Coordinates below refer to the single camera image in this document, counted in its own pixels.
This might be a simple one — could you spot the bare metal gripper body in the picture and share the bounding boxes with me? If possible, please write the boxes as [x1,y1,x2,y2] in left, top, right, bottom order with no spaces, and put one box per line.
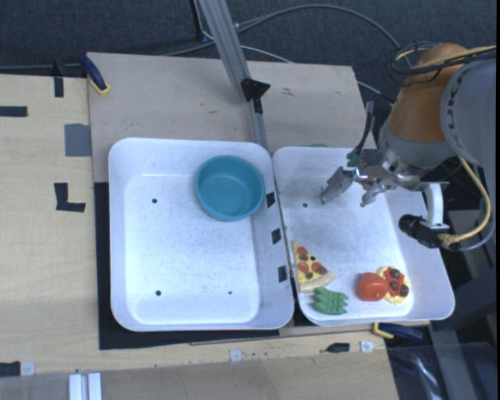
[348,147,427,192]

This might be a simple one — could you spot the white plastic tray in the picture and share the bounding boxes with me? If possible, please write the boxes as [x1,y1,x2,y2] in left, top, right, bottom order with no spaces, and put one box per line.
[271,145,457,328]
[107,137,297,333]

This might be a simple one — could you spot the toy pizza slice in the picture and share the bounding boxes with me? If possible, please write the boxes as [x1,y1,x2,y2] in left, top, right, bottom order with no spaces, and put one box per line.
[291,239,336,294]

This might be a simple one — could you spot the red toy tomato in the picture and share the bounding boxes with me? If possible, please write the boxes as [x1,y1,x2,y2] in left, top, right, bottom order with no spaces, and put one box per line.
[357,271,388,303]

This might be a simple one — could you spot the round yellow toy pizza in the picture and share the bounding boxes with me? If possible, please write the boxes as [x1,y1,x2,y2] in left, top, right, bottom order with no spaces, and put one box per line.
[375,265,412,306]

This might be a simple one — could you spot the teal bowl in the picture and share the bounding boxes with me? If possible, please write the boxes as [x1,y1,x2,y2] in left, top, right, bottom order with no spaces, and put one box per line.
[193,154,267,223]

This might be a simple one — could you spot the green toy bean pods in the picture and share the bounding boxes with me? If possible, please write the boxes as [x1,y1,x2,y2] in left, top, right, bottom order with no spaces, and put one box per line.
[312,286,350,317]

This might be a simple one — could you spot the brown flat board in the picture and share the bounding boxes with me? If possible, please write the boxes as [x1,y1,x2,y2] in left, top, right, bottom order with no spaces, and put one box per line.
[86,51,433,347]

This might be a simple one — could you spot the black cylinder on white bracket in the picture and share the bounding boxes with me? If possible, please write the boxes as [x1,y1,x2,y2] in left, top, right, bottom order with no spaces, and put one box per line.
[397,181,452,250]

